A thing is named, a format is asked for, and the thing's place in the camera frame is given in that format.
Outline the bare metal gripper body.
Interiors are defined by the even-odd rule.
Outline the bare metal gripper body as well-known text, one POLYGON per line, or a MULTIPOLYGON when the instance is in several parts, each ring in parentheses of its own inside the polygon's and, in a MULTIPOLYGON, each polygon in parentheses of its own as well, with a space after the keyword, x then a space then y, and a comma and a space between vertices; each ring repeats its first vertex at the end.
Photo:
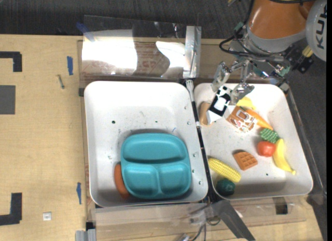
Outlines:
POLYGON ((261 78, 281 77, 290 71, 291 65, 280 52, 264 49, 249 37, 234 39, 229 51, 237 59, 239 65, 244 66, 245 72, 253 72, 261 78))

